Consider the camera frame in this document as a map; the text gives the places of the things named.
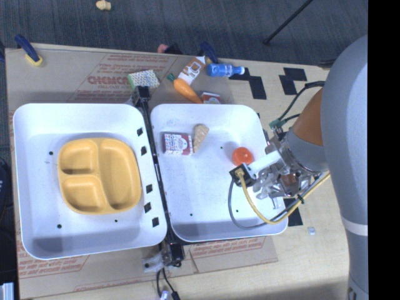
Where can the orange and white bottle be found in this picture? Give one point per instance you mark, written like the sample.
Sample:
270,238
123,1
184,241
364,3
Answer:
192,69

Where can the small white block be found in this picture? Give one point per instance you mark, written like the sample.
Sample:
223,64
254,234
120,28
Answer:
311,230

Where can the beige waffle biscuit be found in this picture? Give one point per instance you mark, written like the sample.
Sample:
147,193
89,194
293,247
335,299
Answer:
199,136

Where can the yellow divided plate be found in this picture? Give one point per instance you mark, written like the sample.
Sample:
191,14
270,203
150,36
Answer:
100,175

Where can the black cylinder on white bracket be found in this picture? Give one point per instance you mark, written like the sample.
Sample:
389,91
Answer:
243,174

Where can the orange carrot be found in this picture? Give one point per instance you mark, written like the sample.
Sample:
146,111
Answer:
186,90

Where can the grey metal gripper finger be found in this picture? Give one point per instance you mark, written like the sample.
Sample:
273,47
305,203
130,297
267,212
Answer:
262,195
276,202

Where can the small red and white carton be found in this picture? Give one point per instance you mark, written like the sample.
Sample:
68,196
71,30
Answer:
211,98

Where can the blue plastic bottle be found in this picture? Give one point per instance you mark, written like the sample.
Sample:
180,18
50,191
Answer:
222,70

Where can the yellow toy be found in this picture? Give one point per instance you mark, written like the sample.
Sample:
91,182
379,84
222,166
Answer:
103,5

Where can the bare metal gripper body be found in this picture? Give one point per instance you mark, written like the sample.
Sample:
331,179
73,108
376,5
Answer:
289,180

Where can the orange round toy fruit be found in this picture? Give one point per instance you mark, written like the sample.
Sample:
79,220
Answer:
242,156

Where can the black tripod leg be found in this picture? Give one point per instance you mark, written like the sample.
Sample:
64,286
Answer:
297,11

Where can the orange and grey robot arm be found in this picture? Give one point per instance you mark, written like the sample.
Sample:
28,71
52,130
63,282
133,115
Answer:
347,130

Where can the brown cardboard board red print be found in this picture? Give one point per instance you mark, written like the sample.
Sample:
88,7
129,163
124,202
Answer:
72,73

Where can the white plastic tray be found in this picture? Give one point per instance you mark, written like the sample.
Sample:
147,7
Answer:
37,167
203,192

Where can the green and white packet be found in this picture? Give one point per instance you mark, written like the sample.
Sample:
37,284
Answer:
143,79

